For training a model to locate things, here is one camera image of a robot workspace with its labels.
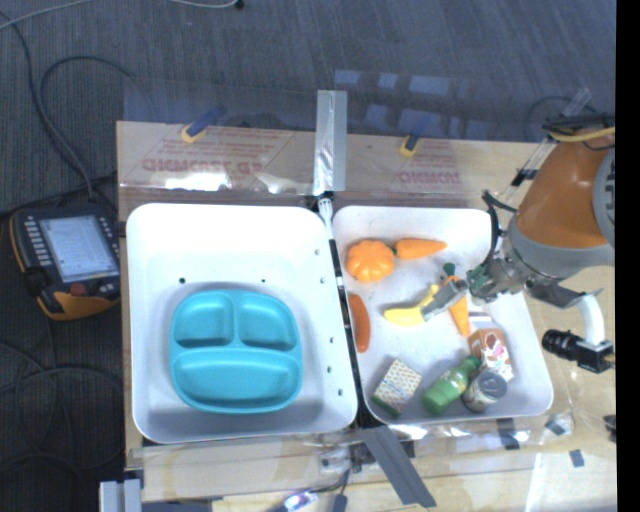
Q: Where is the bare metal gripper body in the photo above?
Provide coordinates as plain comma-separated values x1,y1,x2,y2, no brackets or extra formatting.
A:
466,256,530,305

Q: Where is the orange sausage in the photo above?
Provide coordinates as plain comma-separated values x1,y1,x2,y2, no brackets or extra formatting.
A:
347,292,372,355

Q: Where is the green plastic bottle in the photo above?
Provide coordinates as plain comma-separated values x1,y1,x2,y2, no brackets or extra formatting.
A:
422,355,483,417

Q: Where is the black cylinder on white bracket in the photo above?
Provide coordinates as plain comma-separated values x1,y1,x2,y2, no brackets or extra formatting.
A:
541,291,616,375

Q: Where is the orange carrot with green top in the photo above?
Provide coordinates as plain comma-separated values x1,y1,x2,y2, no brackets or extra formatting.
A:
441,262,472,338

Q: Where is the blue divided plate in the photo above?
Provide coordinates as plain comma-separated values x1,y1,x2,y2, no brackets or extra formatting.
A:
168,290,304,415

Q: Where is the yellow banana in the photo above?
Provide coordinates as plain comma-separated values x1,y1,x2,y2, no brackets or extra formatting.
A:
383,283,442,328

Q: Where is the white plastic tray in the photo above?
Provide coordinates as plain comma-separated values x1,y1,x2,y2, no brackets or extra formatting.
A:
331,204,555,427
124,202,360,445

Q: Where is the brown cardboard board red print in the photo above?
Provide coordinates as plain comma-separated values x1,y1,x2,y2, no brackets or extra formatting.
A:
115,119,617,502

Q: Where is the patterned white and green packet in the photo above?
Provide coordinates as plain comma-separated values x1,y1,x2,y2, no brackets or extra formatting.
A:
370,358,423,419

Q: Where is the orange toy pumpkin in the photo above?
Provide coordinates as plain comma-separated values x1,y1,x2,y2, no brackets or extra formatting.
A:
345,239,397,284

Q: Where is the small metal can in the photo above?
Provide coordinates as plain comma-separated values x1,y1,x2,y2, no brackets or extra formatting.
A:
460,370,509,415

